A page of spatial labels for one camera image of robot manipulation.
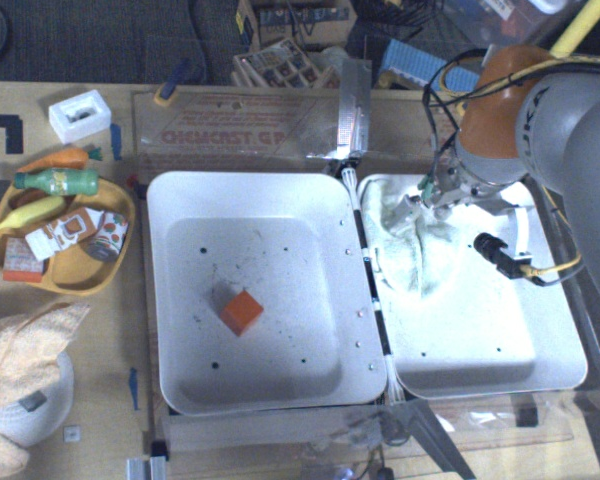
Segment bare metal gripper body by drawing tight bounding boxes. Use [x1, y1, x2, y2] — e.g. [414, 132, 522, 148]
[419, 163, 506, 213]

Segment pale green towel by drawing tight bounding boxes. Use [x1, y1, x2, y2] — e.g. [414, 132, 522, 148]
[361, 178, 465, 300]

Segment thin black and white rod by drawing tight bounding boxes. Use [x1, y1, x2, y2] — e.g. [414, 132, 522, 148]
[339, 165, 406, 405]

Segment white plastic tray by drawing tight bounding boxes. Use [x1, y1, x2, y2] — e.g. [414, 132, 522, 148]
[356, 172, 590, 401]
[145, 169, 389, 417]

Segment orange cube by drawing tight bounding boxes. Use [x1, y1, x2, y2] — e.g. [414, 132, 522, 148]
[219, 289, 266, 338]

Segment brown cardboard board red print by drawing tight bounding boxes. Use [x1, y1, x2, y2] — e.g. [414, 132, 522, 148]
[129, 89, 577, 455]

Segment white can red green print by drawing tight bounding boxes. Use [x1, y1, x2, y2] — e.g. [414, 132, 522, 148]
[84, 210, 131, 263]

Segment white foam box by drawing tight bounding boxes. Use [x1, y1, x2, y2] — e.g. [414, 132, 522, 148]
[47, 88, 113, 146]

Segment yellow divided plate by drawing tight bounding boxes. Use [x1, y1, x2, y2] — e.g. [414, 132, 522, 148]
[0, 173, 137, 298]

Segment white and orange carton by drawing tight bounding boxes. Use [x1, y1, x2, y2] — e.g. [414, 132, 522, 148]
[24, 206, 106, 262]

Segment green bottle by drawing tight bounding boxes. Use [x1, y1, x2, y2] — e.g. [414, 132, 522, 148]
[13, 167, 101, 197]

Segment orange carrot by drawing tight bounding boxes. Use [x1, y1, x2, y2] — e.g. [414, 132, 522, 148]
[16, 146, 104, 175]

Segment yellow banana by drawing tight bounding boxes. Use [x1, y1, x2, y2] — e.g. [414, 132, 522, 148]
[0, 195, 70, 235]

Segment orange and white packet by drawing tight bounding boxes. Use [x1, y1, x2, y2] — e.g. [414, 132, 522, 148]
[1, 236, 47, 284]

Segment white bowl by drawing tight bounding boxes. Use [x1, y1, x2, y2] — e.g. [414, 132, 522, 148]
[0, 349, 76, 450]

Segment pale orange towel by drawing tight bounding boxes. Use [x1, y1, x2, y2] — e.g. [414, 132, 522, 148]
[0, 301, 92, 480]

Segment black cylinder on white bracket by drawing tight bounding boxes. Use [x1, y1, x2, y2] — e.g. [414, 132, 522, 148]
[472, 206, 534, 280]

